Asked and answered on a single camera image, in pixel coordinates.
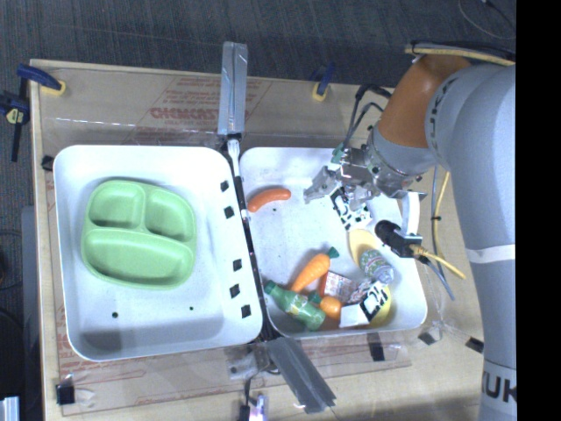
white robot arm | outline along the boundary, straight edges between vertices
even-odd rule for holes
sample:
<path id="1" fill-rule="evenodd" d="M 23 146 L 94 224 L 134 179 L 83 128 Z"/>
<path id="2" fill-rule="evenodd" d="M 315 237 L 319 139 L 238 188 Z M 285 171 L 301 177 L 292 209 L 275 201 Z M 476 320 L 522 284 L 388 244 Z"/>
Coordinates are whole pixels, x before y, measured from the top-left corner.
<path id="1" fill-rule="evenodd" d="M 323 170 L 305 198 L 341 182 L 356 207 L 380 193 L 402 198 L 436 164 L 451 173 L 485 340 L 479 419 L 517 419 L 515 65 L 423 56 L 395 88 L 367 144 L 343 145 L 340 164 L 337 172 Z"/>

dark floor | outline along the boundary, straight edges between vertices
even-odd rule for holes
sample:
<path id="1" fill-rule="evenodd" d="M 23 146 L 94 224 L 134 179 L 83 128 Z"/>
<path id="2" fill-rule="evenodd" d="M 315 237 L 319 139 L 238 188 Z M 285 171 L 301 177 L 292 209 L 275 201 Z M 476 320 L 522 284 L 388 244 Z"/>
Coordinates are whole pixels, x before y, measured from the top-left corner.
<path id="1" fill-rule="evenodd" d="M 248 45 L 249 75 L 307 80 L 333 61 L 335 82 L 393 87 L 410 64 L 403 48 L 413 39 L 515 51 L 516 0 L 487 1 L 0 0 L 0 89 L 18 93 L 16 68 L 31 58 L 219 73 L 226 40 Z M 17 162 L 12 135 L 3 121 L 0 319 L 22 325 L 21 211 L 33 204 L 29 127 Z M 13 346 L 2 348 L 0 370 Z"/>

